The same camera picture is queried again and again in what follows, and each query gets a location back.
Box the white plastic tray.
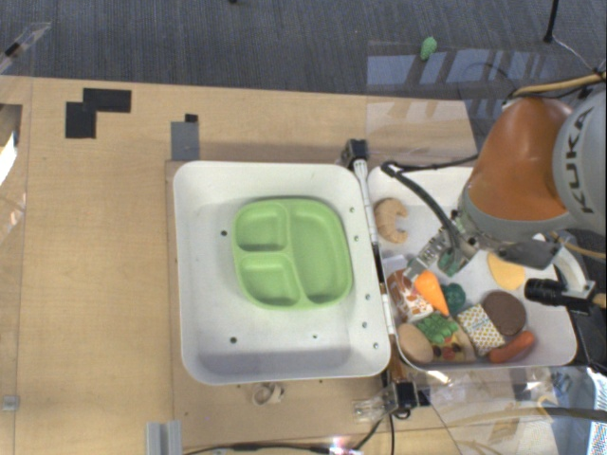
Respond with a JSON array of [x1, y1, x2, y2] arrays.
[[172, 160, 393, 388], [367, 165, 579, 369]]

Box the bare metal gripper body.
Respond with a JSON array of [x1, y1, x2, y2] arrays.
[[414, 227, 479, 268]]

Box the green divided plate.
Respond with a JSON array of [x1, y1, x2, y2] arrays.
[[230, 195, 355, 310]]

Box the brown and white carton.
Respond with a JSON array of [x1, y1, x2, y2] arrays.
[[385, 267, 435, 324]]

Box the thin black and white rod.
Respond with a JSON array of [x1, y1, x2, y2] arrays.
[[354, 157, 395, 337]]

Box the yellow round disc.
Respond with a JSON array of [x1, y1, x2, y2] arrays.
[[487, 251, 527, 292]]

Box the beige tape loop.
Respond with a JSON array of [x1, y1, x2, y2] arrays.
[[250, 382, 286, 408]]

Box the tan oval bread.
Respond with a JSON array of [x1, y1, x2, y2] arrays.
[[396, 322, 435, 365]]

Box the tan croissant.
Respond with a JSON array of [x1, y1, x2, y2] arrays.
[[373, 197, 410, 245]]

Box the black cylinder on white bracket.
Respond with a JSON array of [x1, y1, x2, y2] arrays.
[[524, 247, 597, 313]]

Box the orange carrot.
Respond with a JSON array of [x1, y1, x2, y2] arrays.
[[414, 269, 451, 319]]

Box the dark green broccoli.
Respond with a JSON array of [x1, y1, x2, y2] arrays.
[[440, 282, 469, 316]]

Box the pizza slice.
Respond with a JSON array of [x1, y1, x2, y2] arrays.
[[429, 331, 476, 364]]

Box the green grapes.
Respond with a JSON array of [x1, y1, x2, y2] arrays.
[[414, 311, 461, 348]]

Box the black block with thin wires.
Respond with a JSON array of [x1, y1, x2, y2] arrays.
[[395, 380, 432, 410], [344, 137, 370, 163]]

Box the brown round biscuit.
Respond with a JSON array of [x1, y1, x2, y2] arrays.
[[482, 290, 528, 337]]

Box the white and yellow patterned carton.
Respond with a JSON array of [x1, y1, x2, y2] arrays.
[[455, 302, 506, 357]]

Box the orange sausage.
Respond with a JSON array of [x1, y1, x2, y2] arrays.
[[487, 330, 537, 365]]

